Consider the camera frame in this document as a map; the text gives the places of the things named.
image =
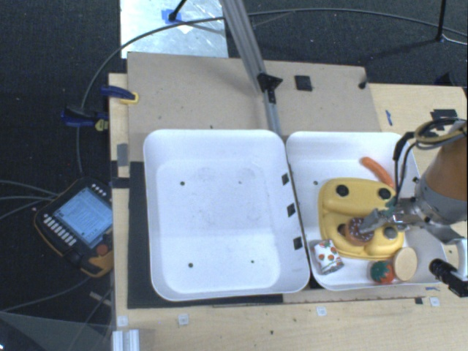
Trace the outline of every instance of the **black clamp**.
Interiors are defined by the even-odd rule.
[[[268,92],[268,101],[271,104],[276,104],[275,89],[283,80],[265,73],[260,73],[257,76],[257,80],[262,92]]]

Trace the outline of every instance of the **toy carrot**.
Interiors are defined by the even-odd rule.
[[[361,164],[372,171],[373,174],[378,177],[379,181],[383,182],[387,186],[392,187],[393,189],[395,188],[395,184],[390,174],[388,174],[387,170],[385,170],[377,161],[371,159],[370,157],[363,157],[361,159]]]

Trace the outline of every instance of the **toy food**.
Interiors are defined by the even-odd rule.
[[[395,190],[379,181],[362,178],[335,178],[322,185],[318,199],[321,239],[331,239],[342,257],[367,260],[391,260],[403,247],[404,232],[388,225],[374,230],[374,237],[364,246],[356,246],[345,236],[345,225],[355,217],[366,217],[375,208],[383,210]]]
[[[320,265],[322,274],[329,274],[343,268],[344,264],[330,239],[316,244],[312,248],[312,251],[314,252],[315,260]]]
[[[392,261],[396,278],[408,281],[415,275],[418,268],[418,256],[414,249],[405,247],[398,250]]]
[[[359,225],[363,223],[364,218],[354,217],[350,219],[344,227],[344,237],[354,246],[365,246],[374,237],[374,232],[360,233]]]
[[[395,279],[393,267],[389,261],[376,261],[371,266],[371,278],[379,284],[389,284]]]
[[[388,174],[387,170],[383,168],[381,164],[377,161],[371,159],[370,157],[363,157],[361,159],[361,164],[364,165],[367,169],[373,172],[375,176],[379,179],[379,181],[383,182],[389,187],[395,188],[395,184],[393,179]]]

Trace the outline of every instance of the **dark floor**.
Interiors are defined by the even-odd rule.
[[[249,12],[291,8],[349,8],[411,17],[438,24],[441,0],[245,0]],[[445,26],[467,32],[468,0],[448,0]],[[95,70],[119,46],[119,0],[0,0],[0,179],[66,189],[80,176],[75,129],[61,123],[65,105],[78,106]],[[356,12],[301,12],[252,18],[264,59],[359,65],[375,83],[432,84],[450,72],[467,84],[467,46],[434,40],[437,27]],[[452,39],[466,34],[445,31]],[[229,52],[236,55],[229,40]],[[121,72],[114,59],[107,72]],[[87,107],[105,110],[91,92]],[[82,129],[83,171],[108,181],[108,136]],[[0,184],[0,197],[38,195]],[[2,200],[0,217],[30,200]],[[0,220],[0,309],[71,287],[85,276],[70,268],[40,239],[32,226],[34,209]],[[79,289],[16,313],[84,321],[96,305],[91,290],[104,294],[110,277],[93,279]],[[106,323],[103,306],[91,318]]]

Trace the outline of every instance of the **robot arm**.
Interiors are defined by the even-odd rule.
[[[431,132],[440,124],[452,124],[449,133],[442,137]],[[399,199],[404,175],[400,182],[395,178],[397,195],[393,202],[384,211],[374,209],[364,219],[360,232],[367,233],[384,224],[393,224],[399,230],[417,226],[444,244],[455,244],[459,256],[458,270],[441,260],[431,262],[429,270],[448,284],[455,294],[468,296],[467,239],[450,227],[467,220],[467,123],[454,118],[431,121],[417,128],[414,138],[414,146],[420,149],[440,148],[436,158],[417,181],[411,198]],[[402,148],[406,141],[399,143],[397,147]]]

